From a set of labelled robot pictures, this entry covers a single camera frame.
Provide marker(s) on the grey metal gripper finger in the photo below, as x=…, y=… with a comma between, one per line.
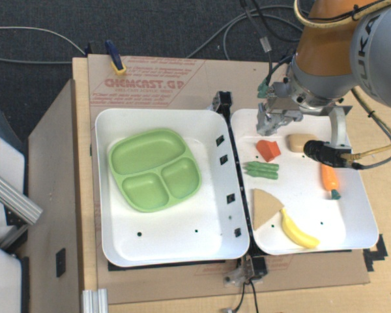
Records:
x=261, y=120
x=275, y=126

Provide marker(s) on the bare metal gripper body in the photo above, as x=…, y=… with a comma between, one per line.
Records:
x=285, y=104

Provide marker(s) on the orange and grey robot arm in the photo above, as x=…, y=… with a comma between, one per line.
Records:
x=332, y=44

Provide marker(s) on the orange house-shaped block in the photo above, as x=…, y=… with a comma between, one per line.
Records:
x=269, y=150

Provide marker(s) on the beige toy bread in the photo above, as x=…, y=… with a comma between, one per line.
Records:
x=298, y=141

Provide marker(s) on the green toy beans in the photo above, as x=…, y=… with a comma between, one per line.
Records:
x=262, y=169

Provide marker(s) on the thin black and white rod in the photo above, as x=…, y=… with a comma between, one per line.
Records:
x=239, y=174

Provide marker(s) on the orange toy carrot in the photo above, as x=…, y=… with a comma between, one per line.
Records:
x=329, y=178

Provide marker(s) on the white plastic tray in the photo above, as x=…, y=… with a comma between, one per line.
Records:
x=306, y=201
x=169, y=233

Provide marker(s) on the tan toy pizza slice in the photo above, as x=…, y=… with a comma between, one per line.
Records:
x=264, y=207

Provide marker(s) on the brown cardboard board, red print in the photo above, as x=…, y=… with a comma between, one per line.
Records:
x=182, y=86

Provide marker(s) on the yellow banana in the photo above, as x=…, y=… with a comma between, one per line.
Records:
x=296, y=231

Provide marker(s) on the green divided plate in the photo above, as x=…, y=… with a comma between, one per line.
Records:
x=150, y=161

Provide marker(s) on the black cylinder on white bracket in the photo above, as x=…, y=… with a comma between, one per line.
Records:
x=326, y=155

